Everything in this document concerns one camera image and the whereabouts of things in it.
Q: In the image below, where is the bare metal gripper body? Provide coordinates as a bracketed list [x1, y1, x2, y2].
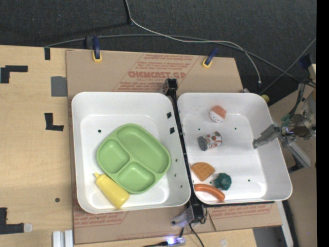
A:
[278, 113, 317, 142]

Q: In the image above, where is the white plastic tray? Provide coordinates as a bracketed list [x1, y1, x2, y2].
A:
[176, 92, 294, 205]
[71, 91, 192, 214]

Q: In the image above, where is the white can with red print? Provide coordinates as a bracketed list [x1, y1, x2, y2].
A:
[197, 131, 223, 152]

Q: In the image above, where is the pink and white carton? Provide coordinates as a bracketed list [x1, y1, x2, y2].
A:
[208, 105, 227, 124]

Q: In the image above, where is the green broccoli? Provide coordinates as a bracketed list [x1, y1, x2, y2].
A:
[214, 172, 232, 191]

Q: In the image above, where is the orange waffle biscuit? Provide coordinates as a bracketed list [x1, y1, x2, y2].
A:
[190, 162, 216, 182]

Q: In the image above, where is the orange sausage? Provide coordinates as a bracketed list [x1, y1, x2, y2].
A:
[193, 183, 226, 202]

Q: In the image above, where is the thin black rod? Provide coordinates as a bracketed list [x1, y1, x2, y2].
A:
[170, 93, 197, 206]

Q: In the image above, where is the green divided plate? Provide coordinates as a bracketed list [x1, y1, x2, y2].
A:
[96, 123, 172, 195]

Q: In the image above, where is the yellow squeeze bottle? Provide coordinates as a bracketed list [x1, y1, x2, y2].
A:
[93, 172, 131, 209]

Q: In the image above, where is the brown cardboard board red print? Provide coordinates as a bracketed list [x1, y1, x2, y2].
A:
[65, 49, 284, 245]

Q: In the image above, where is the black cylinder on white bracket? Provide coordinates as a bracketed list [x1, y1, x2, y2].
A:
[299, 53, 317, 81]

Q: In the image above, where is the black block with thin wires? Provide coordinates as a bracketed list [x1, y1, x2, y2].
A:
[161, 78, 179, 96]
[188, 203, 208, 225]

